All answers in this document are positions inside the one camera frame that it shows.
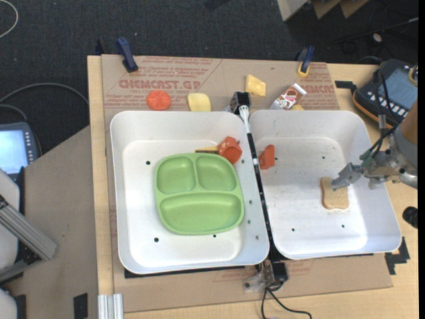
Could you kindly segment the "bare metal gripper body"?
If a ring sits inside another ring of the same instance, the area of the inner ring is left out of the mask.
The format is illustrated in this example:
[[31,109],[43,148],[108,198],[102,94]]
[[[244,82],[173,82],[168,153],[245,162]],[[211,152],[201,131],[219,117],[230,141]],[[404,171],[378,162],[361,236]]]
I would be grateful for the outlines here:
[[360,156],[363,175],[369,180],[369,188],[376,189],[385,182],[403,183],[418,188],[418,160],[405,156],[399,150],[366,151]]

